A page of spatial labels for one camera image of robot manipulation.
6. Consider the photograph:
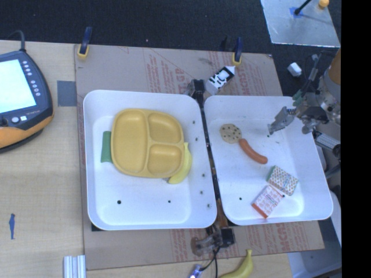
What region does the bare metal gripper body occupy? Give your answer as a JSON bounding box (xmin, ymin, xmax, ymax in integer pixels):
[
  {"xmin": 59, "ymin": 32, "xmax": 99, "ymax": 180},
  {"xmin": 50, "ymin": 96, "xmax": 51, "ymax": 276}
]
[{"xmin": 296, "ymin": 91, "xmax": 342, "ymax": 125}]

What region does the orange sausage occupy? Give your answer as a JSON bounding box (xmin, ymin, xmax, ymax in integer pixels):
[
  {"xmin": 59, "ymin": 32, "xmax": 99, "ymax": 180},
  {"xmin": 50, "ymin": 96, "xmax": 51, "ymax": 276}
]
[{"xmin": 238, "ymin": 138, "xmax": 268, "ymax": 165}]

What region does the beige chocolate chip biscuit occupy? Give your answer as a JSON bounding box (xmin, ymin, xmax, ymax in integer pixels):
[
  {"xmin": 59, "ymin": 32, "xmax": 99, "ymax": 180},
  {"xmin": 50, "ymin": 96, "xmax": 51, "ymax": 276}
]
[{"xmin": 219, "ymin": 123, "xmax": 242, "ymax": 145}]

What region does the white packet with green edge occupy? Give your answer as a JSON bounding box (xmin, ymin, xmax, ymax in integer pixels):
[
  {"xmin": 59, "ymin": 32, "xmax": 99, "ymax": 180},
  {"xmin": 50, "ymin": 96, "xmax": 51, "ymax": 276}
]
[{"xmin": 265, "ymin": 164, "xmax": 300, "ymax": 197}]

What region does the white plastic tray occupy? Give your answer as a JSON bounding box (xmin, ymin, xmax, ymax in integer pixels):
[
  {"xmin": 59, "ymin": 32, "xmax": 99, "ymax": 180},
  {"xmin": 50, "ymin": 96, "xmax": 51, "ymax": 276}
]
[
  {"xmin": 203, "ymin": 94, "xmax": 334, "ymax": 226},
  {"xmin": 82, "ymin": 89, "xmax": 218, "ymax": 231}
]

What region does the black and white milk carton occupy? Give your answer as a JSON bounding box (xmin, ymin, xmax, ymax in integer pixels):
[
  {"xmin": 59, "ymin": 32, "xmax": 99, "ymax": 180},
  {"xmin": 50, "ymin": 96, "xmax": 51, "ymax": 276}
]
[{"xmin": 205, "ymin": 65, "xmax": 236, "ymax": 96}]

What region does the thin black and white rod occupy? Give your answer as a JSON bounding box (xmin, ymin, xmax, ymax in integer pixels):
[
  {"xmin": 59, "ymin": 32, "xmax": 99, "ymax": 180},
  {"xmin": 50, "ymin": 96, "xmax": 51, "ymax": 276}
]
[{"xmin": 195, "ymin": 90, "xmax": 224, "ymax": 229}]

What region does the white packet with orange edge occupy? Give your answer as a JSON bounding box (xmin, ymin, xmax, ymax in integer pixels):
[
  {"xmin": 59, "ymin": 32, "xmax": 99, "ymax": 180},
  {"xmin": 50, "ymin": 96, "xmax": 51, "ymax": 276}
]
[{"xmin": 250, "ymin": 184, "xmax": 285, "ymax": 220}]

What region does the yellow banana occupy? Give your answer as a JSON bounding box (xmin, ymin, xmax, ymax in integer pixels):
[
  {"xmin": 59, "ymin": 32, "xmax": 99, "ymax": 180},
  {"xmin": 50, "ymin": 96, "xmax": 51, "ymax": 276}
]
[
  {"xmin": 168, "ymin": 142, "xmax": 194, "ymax": 185},
  {"xmin": 219, "ymin": 248, "xmax": 254, "ymax": 278}
]

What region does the yellow divided plate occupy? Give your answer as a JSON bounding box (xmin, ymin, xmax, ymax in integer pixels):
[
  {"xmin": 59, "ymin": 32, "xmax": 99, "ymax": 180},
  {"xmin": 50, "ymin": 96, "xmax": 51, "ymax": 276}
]
[{"xmin": 110, "ymin": 108, "xmax": 186, "ymax": 180}]

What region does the brown cardboard board red print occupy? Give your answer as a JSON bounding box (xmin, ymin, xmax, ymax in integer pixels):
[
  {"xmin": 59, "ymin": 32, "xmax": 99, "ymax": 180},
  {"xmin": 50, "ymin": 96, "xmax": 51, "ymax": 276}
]
[{"xmin": 74, "ymin": 44, "xmax": 326, "ymax": 270}]

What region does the green flat toy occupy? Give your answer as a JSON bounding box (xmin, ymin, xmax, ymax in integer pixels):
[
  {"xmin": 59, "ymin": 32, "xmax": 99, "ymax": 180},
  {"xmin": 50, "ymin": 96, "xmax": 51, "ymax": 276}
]
[{"xmin": 100, "ymin": 130, "xmax": 112, "ymax": 164}]

